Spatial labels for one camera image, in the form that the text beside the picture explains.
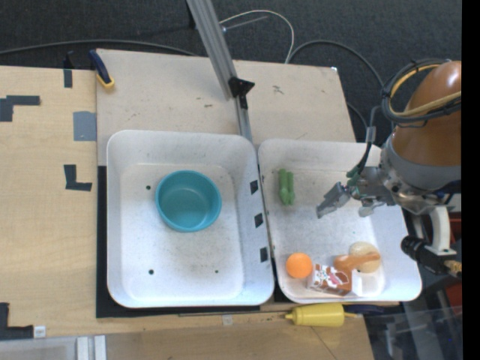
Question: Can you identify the black cylinder on white bracket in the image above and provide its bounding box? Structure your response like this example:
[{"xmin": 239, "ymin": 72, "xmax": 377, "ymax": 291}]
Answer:
[{"xmin": 400, "ymin": 204, "xmax": 463, "ymax": 278}]

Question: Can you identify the orange ball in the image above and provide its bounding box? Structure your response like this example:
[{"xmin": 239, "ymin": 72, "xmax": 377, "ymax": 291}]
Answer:
[{"xmin": 285, "ymin": 252, "xmax": 314, "ymax": 280}]

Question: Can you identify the beige toy bread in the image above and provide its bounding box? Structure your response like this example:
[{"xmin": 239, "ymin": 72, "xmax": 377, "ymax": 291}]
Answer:
[{"xmin": 348, "ymin": 241, "xmax": 382, "ymax": 275}]

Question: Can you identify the pale wood board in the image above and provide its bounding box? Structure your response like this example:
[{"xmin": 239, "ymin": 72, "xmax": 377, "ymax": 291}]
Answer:
[{"xmin": 95, "ymin": 48, "xmax": 399, "ymax": 322}]

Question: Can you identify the white plastic tray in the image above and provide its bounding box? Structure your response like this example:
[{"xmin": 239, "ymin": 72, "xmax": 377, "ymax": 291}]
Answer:
[
  {"xmin": 257, "ymin": 138, "xmax": 424, "ymax": 305},
  {"xmin": 106, "ymin": 129, "xmax": 275, "ymax": 309}
]

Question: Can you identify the yellow squeeze bottle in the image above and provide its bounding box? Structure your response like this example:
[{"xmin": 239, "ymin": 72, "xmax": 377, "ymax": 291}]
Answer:
[{"xmin": 284, "ymin": 302, "xmax": 358, "ymax": 329}]

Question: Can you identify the teal bowl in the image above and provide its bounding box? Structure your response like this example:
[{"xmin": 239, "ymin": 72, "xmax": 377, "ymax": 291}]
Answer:
[{"xmin": 154, "ymin": 169, "xmax": 223, "ymax": 233}]

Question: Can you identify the brown toy sausage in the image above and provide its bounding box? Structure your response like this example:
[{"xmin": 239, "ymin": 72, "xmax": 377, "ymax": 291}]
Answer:
[{"xmin": 333, "ymin": 252, "xmax": 382, "ymax": 274}]

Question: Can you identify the brown and white carton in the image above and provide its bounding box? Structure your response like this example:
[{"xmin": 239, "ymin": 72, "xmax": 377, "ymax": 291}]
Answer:
[{"xmin": 306, "ymin": 263, "xmax": 364, "ymax": 298}]

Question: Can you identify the green toy vegetable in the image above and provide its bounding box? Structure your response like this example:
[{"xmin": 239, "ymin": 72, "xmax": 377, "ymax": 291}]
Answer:
[{"xmin": 277, "ymin": 168, "xmax": 296, "ymax": 207}]

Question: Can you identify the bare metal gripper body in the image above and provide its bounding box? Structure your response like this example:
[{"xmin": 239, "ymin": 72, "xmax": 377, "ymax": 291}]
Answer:
[{"xmin": 350, "ymin": 148, "xmax": 449, "ymax": 215}]

